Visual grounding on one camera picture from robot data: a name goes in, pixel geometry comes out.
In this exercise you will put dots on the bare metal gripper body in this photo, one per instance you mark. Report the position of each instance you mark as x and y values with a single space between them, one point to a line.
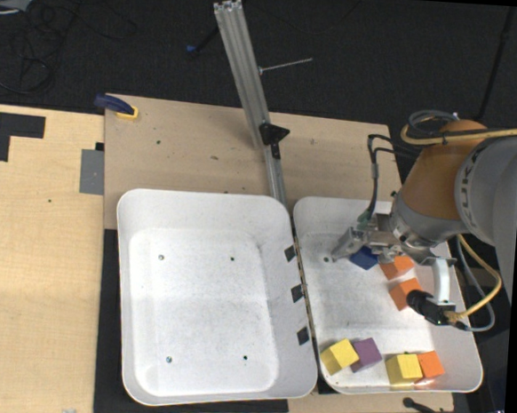
383 235

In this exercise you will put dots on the pale wood board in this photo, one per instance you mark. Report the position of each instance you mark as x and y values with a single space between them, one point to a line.
191 151

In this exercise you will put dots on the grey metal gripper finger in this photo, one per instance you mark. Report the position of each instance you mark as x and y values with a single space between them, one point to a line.
388 257
347 244

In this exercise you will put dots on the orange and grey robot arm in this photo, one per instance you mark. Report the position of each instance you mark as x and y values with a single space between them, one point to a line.
439 179

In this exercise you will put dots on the black cylinder on white bracket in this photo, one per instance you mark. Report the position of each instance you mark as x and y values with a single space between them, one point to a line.
441 278

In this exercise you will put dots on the yellow cube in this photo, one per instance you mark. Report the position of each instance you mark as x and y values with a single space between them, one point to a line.
340 357
403 369

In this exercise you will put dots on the orange cube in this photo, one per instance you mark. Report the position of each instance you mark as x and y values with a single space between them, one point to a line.
398 266
431 365
401 292

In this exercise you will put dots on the blue cube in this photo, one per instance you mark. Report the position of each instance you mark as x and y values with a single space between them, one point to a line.
363 258

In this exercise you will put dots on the white plastic tray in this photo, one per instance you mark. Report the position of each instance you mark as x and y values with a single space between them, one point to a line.
206 304
357 307

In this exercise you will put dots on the purple cube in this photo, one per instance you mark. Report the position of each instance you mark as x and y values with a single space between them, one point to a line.
366 354

